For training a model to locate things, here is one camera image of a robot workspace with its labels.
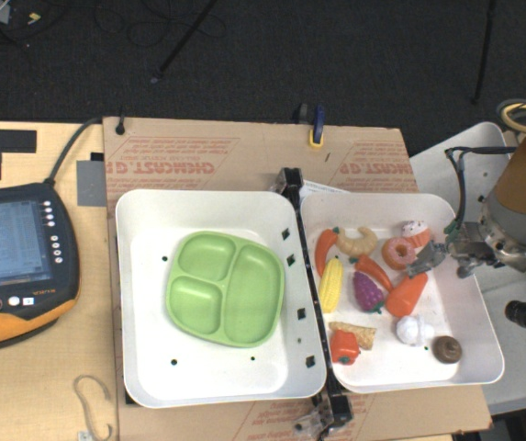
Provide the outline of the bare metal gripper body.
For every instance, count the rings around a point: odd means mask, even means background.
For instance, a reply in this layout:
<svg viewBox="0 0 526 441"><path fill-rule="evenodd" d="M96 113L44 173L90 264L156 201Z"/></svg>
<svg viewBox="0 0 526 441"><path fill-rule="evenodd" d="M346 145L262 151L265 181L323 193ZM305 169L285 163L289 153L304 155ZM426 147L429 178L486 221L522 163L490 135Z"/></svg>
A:
<svg viewBox="0 0 526 441"><path fill-rule="evenodd" d="M478 267L508 267L526 273L526 244L496 225L464 222L447 235L446 247L457 265L477 263Z"/></svg>

